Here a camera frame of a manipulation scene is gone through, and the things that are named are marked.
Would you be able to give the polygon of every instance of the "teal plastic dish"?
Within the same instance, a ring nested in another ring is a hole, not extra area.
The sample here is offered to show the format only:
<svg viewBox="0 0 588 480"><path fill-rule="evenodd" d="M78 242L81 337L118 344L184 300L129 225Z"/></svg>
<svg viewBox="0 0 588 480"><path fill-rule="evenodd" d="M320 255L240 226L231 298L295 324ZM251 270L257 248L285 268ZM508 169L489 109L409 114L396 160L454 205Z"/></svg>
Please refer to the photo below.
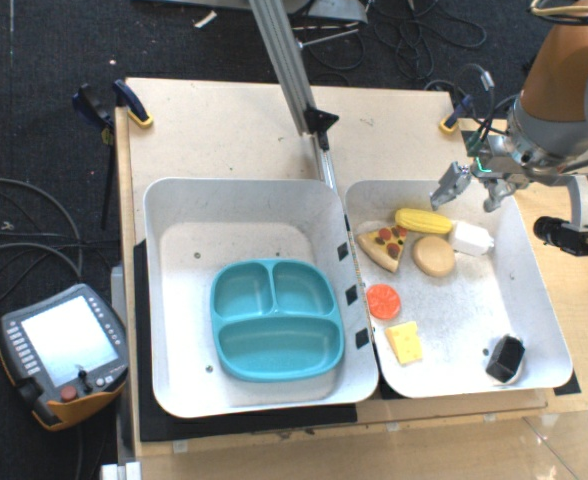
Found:
<svg viewBox="0 0 588 480"><path fill-rule="evenodd" d="M225 370L251 382L287 382L334 368L345 348L332 287L298 260L233 263L212 283L210 310Z"/></svg>

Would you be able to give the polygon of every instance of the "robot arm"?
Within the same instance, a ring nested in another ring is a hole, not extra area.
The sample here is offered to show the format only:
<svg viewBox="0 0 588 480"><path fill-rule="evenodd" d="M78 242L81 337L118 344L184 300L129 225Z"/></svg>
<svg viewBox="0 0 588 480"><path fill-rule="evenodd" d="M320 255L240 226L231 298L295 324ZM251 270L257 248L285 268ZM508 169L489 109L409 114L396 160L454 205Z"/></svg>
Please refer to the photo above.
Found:
<svg viewBox="0 0 588 480"><path fill-rule="evenodd" d="M562 9L586 16L588 0ZM587 255L588 175L563 171L588 150L588 24L561 22L552 27L508 112L507 124L505 135L481 134L479 129L465 137L467 154L474 161L469 167L450 165L430 194L432 208L457 197L472 176L488 190L487 212L531 182L565 186L572 221L543 217L548 220L539 219L535 234L566 252Z"/></svg>

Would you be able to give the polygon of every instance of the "table top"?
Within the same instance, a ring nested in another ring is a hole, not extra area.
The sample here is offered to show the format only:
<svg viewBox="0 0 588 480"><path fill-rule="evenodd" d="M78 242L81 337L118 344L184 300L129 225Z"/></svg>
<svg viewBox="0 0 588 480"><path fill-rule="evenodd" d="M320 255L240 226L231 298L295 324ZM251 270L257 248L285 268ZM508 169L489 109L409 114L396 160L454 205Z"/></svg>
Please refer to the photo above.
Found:
<svg viewBox="0 0 588 480"><path fill-rule="evenodd" d="M133 78L154 124L135 126L117 108L118 163L123 270L128 339L136 342L132 247L145 237L143 195L164 177L239 179L316 179L312 138L299 136L281 88L272 84ZM440 120L452 111L447 93L391 89L313 87L320 110L339 115L329 130L338 195L362 179L434 179L452 161L468 163L460 132L445 135ZM383 400L377 395L357 404L359 424L404 421L430 426L439 417L501 417L588 410L588 257L575 258L534 237L541 215L569 219L569 195L563 188L532 184L515 195L543 281L565 336L581 392L556 396L553 390L456 395L428 399ZM129 406L138 435L136 350L130 345ZM358 432L356 428L342 433ZM265 436L222 436L222 441L251 444ZM134 442L137 457L171 454L171 443Z"/></svg>

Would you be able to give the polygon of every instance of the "toy pizza slice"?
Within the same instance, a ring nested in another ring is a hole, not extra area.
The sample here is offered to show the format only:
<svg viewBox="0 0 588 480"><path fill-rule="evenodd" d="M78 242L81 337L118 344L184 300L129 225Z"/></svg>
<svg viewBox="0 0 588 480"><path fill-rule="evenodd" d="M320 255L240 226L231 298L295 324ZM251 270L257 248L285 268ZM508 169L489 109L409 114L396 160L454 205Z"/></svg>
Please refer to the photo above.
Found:
<svg viewBox="0 0 588 480"><path fill-rule="evenodd" d="M387 226L357 235L356 243L377 265L390 272L396 272L406 236L407 229L398 225Z"/></svg>

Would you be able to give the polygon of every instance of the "red button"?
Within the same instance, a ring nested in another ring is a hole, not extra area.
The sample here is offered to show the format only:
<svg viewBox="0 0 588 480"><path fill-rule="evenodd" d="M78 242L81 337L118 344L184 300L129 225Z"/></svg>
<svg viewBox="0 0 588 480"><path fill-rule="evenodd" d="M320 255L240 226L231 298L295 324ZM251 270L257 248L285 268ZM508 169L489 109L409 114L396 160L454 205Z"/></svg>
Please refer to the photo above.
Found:
<svg viewBox="0 0 588 480"><path fill-rule="evenodd" d="M61 400L63 400L63 402L71 402L77 398L78 391L76 391L74 386L65 386L63 389L61 389Z"/></svg>

